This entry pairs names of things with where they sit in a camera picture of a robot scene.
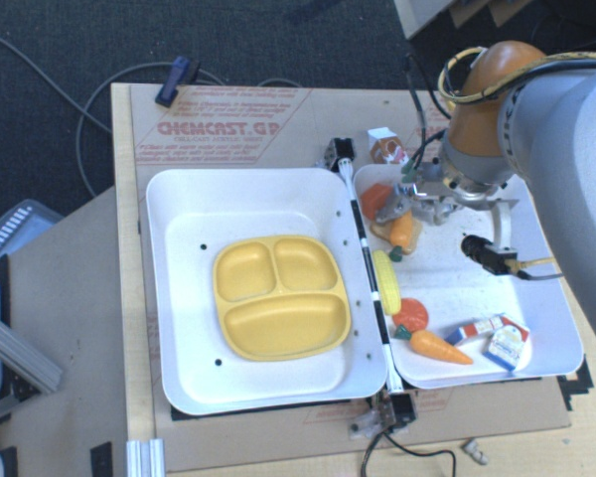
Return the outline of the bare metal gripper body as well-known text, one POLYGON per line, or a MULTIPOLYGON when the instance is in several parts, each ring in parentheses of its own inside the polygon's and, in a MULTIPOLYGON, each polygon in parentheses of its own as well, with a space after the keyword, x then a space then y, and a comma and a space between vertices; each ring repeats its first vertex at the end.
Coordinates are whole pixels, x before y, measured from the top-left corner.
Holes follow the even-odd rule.
POLYGON ((415 185, 416 214, 424 222, 442 225, 465 208, 485 211, 492 197, 510 179, 505 160, 435 160, 409 172, 415 185))

